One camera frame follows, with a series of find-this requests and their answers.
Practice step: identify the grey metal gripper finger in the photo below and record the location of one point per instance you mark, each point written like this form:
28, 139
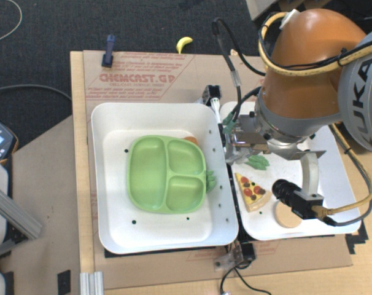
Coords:
236, 158

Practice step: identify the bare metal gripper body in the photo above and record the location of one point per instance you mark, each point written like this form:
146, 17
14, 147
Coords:
249, 134

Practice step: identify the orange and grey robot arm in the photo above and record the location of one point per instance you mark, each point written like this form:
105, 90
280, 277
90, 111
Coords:
302, 81

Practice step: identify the green leafy toy vegetable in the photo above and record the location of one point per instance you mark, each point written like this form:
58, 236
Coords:
210, 181
259, 162

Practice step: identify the toy pizza slice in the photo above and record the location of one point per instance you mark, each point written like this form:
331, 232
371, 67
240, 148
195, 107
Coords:
251, 192

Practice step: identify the orange toy food piece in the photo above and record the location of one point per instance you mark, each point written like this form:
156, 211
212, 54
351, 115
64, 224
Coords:
191, 139

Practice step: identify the round tan biscuit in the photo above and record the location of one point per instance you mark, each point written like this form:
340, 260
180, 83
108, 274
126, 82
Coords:
285, 220

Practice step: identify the white plastic tray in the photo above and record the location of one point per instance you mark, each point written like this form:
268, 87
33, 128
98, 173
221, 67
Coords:
330, 171
161, 115

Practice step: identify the green divided plate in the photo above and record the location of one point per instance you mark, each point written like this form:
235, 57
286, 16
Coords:
149, 171

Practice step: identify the yellow banana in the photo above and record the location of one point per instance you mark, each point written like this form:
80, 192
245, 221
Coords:
183, 42

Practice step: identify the brown cardboard board red print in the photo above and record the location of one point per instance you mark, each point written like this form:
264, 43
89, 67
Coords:
137, 75

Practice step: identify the black cylinder on white bracket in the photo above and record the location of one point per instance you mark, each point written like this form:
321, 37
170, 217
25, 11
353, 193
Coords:
296, 198

